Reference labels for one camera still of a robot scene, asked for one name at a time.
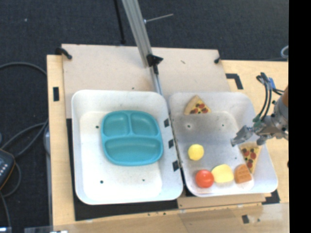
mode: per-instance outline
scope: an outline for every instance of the pizza slice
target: pizza slice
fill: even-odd
[[[194,96],[187,104],[184,114],[205,114],[211,112],[210,108],[203,102],[203,100],[198,96]]]
[[[261,146],[256,142],[246,142],[239,145],[245,159],[246,165],[251,173],[255,172],[257,160],[261,152]]]

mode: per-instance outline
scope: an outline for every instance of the orange toy food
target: orange toy food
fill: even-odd
[[[209,188],[214,184],[214,176],[210,171],[202,169],[196,173],[195,182],[201,188]]]
[[[198,96],[194,96],[190,102],[187,104],[184,114],[205,114],[211,112],[210,108],[203,102],[203,100]]]
[[[257,160],[261,152],[261,146],[258,146],[256,142],[246,142],[239,145],[239,148],[242,151],[249,171],[251,173],[254,173],[257,165]]]
[[[234,179],[237,184],[252,180],[252,175],[250,174],[246,164],[241,164],[235,168]]]

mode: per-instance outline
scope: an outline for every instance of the yellow ball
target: yellow ball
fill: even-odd
[[[204,155],[204,148],[199,144],[193,144],[188,149],[188,156],[191,160],[198,161]]]

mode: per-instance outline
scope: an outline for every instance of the yellow toy food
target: yellow toy food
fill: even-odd
[[[200,144],[193,144],[188,149],[188,156],[191,160],[198,161],[204,155],[204,148]]]
[[[227,164],[214,167],[212,174],[214,176],[215,182],[217,183],[224,183],[234,180],[232,169]]]

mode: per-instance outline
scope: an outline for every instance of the black floor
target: black floor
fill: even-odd
[[[145,19],[173,14],[146,27],[152,47],[217,49],[222,59],[283,61],[289,43],[289,0],[138,0]],[[134,46],[118,0],[125,45]],[[0,0],[0,133],[3,146],[18,132],[48,117],[46,55],[63,43],[120,45],[113,0]],[[40,128],[6,148],[16,155]],[[14,233],[49,224],[43,135],[16,158],[18,190],[5,197]],[[18,183],[17,169],[2,193]],[[7,226],[0,203],[0,225]]]

